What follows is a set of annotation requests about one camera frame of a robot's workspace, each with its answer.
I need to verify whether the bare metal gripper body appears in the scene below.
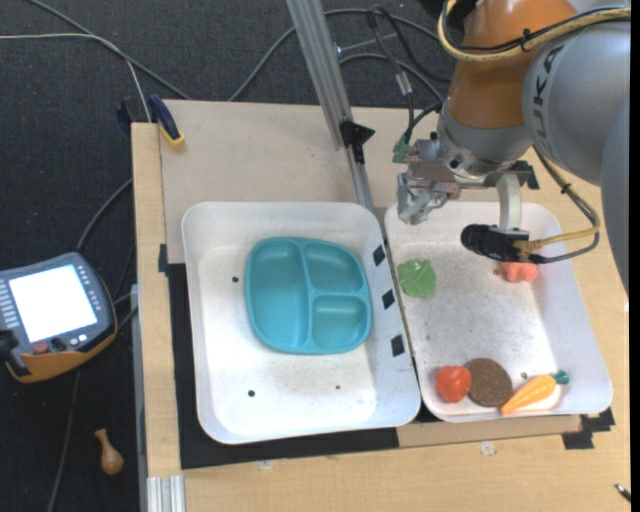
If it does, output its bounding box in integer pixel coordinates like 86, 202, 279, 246
405, 138, 519, 200

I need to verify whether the green lettuce leaf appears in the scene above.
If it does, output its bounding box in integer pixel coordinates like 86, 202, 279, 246
396, 258, 438, 300

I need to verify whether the pink toy food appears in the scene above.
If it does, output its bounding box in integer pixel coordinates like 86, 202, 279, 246
499, 260, 540, 285

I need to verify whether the white plastic tray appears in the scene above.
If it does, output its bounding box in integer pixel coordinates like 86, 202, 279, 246
383, 201, 615, 424
180, 200, 422, 446

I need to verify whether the blue divided plate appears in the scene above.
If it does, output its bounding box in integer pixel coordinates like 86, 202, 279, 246
244, 236, 373, 357

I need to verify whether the flat brown board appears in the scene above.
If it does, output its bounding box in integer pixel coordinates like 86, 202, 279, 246
158, 98, 594, 450

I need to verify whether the brown round biscuit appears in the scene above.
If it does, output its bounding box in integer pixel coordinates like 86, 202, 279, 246
464, 357, 514, 408

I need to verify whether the orange carrot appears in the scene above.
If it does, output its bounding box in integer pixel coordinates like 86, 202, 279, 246
500, 369, 571, 416

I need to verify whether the brown toy drumstick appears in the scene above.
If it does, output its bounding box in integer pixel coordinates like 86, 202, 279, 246
94, 427, 126, 477

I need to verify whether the black cylinder on white bracket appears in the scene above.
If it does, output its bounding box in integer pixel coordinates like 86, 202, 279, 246
460, 159, 540, 262

